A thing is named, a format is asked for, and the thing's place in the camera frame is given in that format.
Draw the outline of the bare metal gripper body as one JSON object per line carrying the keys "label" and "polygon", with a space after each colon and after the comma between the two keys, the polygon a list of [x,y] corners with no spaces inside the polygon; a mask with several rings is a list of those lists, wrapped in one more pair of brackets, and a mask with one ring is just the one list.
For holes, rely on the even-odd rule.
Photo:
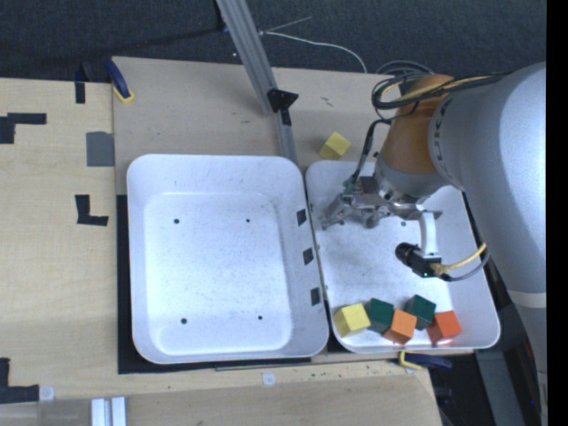
{"label": "bare metal gripper body", "polygon": [[374,176],[348,177],[343,182],[344,195],[351,197],[352,213],[359,213],[365,209],[387,210],[385,217],[400,217],[404,220],[416,219],[422,213],[422,204],[430,197],[413,196],[402,193],[383,178]]}

